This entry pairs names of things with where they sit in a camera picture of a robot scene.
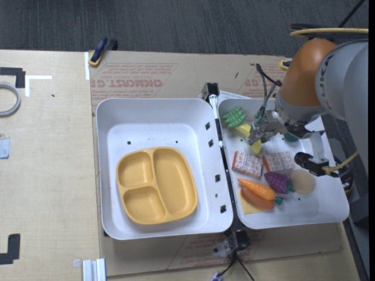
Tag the brown cardboard board, red print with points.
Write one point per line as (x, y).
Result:
(164, 75)

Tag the green pea pods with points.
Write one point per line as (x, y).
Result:
(234, 117)

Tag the yellow divided plate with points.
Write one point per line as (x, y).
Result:
(173, 174)

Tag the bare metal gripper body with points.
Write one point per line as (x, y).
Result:
(271, 124)

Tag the white plastic tray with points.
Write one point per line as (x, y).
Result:
(164, 119)
(316, 206)

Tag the teal green round toy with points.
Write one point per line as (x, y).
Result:
(290, 138)

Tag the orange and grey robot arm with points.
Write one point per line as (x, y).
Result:
(340, 80)

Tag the yellow banana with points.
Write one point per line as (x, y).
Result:
(244, 129)

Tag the yellow cheese slice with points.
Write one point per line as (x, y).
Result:
(247, 209)

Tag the grey tape roll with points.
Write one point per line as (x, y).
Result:
(18, 99)

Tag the orange and white carton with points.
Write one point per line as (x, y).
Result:
(247, 164)
(279, 162)

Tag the orange carrot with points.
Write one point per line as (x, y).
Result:
(257, 188)

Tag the orange-red sausage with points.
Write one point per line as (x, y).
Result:
(256, 200)

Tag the purple grapes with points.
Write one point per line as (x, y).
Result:
(278, 181)

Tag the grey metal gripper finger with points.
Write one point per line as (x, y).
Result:
(266, 138)
(252, 136)

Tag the black cylinder on white bracket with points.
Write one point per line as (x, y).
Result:
(317, 162)

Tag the beige round biscuit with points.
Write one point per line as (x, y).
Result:
(303, 181)

